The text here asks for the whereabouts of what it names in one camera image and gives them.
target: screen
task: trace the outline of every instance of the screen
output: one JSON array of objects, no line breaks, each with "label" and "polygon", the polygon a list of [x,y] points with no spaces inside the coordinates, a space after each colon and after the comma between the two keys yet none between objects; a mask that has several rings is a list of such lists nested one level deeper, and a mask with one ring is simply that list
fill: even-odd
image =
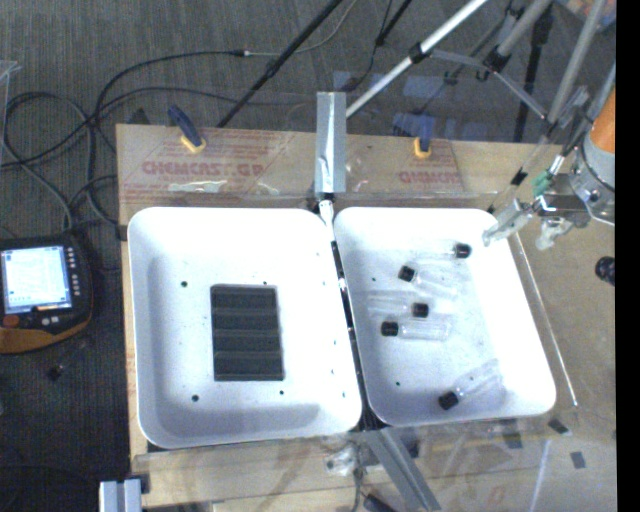
[{"label": "screen", "polygon": [[63,246],[2,251],[0,262],[5,315],[71,307]]}]

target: white tray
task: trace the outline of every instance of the white tray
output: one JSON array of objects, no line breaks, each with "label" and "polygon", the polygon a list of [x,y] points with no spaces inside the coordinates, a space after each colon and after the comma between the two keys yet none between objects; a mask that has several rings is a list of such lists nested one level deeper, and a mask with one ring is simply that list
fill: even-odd
[{"label": "white tray", "polygon": [[[474,209],[347,208],[335,221],[365,387],[373,411],[394,426],[542,414],[555,402],[554,381],[506,240],[485,247],[495,223]],[[434,316],[448,316],[444,341],[385,337],[384,319],[367,307],[371,293],[412,293],[399,269],[445,240],[472,247],[466,259],[432,261],[434,280],[458,290],[427,295]],[[461,375],[497,360],[501,385],[444,410],[438,397]]]},{"label": "white tray", "polygon": [[[357,424],[361,398],[318,217],[303,210],[149,208],[132,218],[128,241],[138,416],[153,444],[330,435]],[[214,380],[214,284],[275,286],[282,381]]]}]

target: floor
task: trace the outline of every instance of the floor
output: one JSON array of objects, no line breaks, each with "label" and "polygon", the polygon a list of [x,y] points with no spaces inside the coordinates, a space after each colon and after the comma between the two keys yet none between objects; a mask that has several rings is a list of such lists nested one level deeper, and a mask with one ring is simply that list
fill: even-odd
[{"label": "floor", "polygon": [[[483,36],[500,26],[508,7],[529,3],[486,2],[437,49],[482,59],[495,44],[490,40],[474,52]],[[114,125],[168,125],[167,108],[177,104],[198,126],[314,131],[316,92],[344,90],[349,103],[355,101],[403,61],[409,48],[465,6],[462,0],[413,2],[376,47],[384,21],[388,26],[400,4],[2,2],[0,58],[16,62],[17,69],[8,81],[0,241],[58,233],[72,202],[72,220],[90,249],[96,304],[89,327],[75,338],[0,357],[0,511],[96,510],[98,482],[122,480],[130,472]],[[513,48],[503,71],[526,85],[546,109],[583,27],[583,19],[560,2],[553,3],[551,12],[553,24],[541,46],[535,81],[525,84],[530,32]],[[320,13],[327,19],[307,40],[296,40],[319,21]],[[300,45],[282,59],[293,41]],[[596,33],[588,50],[575,85],[593,96],[615,63],[615,22]],[[425,128],[420,120],[427,114],[434,138],[538,141],[544,123],[531,112],[523,122],[520,99],[504,84],[494,77],[479,80],[474,70],[458,69],[445,56],[434,54],[411,66],[349,120],[349,133],[415,136]],[[279,60],[282,66],[261,84],[268,66]],[[234,105],[258,84],[259,90],[234,112]],[[92,124],[74,132],[90,118]],[[525,245],[531,247],[534,237],[525,233]],[[519,483],[517,472],[504,477],[503,483],[519,492],[506,496],[502,508],[487,505],[495,496],[468,477],[482,465],[465,456],[456,467],[466,464],[461,472],[466,476],[455,485],[446,479],[434,484],[447,510],[617,510],[614,293],[578,264],[573,252],[580,251],[591,264],[613,252],[614,236],[598,225],[574,230],[567,238],[570,242],[557,250],[551,264],[545,254],[528,254],[532,267],[548,270],[549,282],[567,283],[566,288],[542,289],[541,295],[552,317],[560,308],[566,316],[566,329],[555,336],[580,406],[557,415],[568,432],[536,444],[533,455],[523,455],[536,459],[525,464],[535,469],[535,478]],[[595,341],[581,344],[576,333],[587,328]],[[61,370],[57,378],[51,377],[52,368]],[[520,428],[527,434],[527,424]],[[446,431],[431,435],[442,445],[449,440],[455,445],[458,439]],[[442,476],[435,467],[438,453],[451,455],[432,448],[433,466],[426,461],[423,467],[429,476]],[[482,452],[473,456],[482,457]],[[403,506],[397,493],[384,489],[390,503]],[[346,494],[316,496],[320,501],[314,510],[346,510],[333,505],[336,496],[344,502]],[[268,508],[263,502],[206,506]]]}]

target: gray carpet floor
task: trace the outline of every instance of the gray carpet floor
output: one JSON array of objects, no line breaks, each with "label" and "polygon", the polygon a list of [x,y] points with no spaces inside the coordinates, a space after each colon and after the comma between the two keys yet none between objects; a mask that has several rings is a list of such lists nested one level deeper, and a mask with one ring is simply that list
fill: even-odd
[{"label": "gray carpet floor", "polygon": [[[0,3],[0,59],[15,61],[20,68],[9,82],[10,149],[5,148],[0,173],[0,238],[48,235],[63,227],[59,201],[24,167],[12,164],[16,158],[28,160],[29,169],[67,199],[88,180],[103,178],[92,188],[91,201],[82,195],[73,205],[94,270],[96,309],[91,324],[75,338],[47,349],[0,357],[0,511],[96,510],[97,482],[122,479],[129,470],[119,241],[114,226],[117,187],[109,177],[117,171],[115,124],[131,121],[140,109],[150,123],[168,124],[167,108],[177,104],[195,124],[216,126],[328,3]],[[372,59],[385,12],[391,5],[393,14],[400,3],[342,2],[227,127],[313,131],[316,92],[338,90],[350,78],[362,78],[349,101],[359,97],[465,4],[413,2]],[[505,0],[487,2],[438,48],[467,54],[503,19],[508,5]],[[547,108],[583,26],[559,4],[553,5],[552,13],[553,26],[532,84],[533,96]],[[581,66],[576,85],[591,94],[615,61],[615,29],[614,24],[596,35]],[[531,53],[529,39],[527,34],[516,46],[505,68],[521,86]],[[491,47],[485,46],[479,56]],[[251,57],[224,53],[230,50],[248,50]],[[110,82],[150,59],[205,51],[211,53],[139,66]],[[434,58],[412,67],[349,121],[349,132],[406,135],[398,116],[426,112],[435,118],[436,137],[512,141],[520,101],[494,79],[477,80],[472,70],[462,70],[456,85],[446,85],[445,76],[456,68]],[[85,126],[57,150],[38,157],[98,113],[97,101],[107,85],[102,106],[108,107],[99,111],[99,126],[94,123],[92,132]],[[529,115],[522,140],[536,141],[541,129]],[[50,379],[47,372],[59,364],[64,372]]]}]

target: emergency stop button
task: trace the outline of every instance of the emergency stop button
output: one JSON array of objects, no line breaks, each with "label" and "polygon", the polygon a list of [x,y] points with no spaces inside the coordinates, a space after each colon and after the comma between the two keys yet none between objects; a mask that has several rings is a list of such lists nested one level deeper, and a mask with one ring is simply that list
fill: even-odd
[{"label": "emergency stop button", "polygon": [[2,319],[2,327],[12,329],[18,327],[20,324],[20,317],[18,315],[7,315]]}]

